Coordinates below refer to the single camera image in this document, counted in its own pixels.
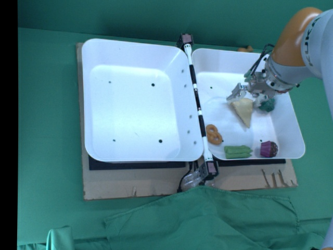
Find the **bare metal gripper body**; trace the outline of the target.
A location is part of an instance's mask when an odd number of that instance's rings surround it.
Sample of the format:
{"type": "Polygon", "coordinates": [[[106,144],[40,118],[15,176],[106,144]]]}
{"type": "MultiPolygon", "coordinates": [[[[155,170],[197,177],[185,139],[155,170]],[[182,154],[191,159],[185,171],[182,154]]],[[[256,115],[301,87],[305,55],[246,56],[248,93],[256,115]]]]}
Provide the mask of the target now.
{"type": "Polygon", "coordinates": [[[257,99],[271,99],[276,91],[267,82],[267,73],[264,71],[249,72],[246,76],[247,91],[257,99]]]}

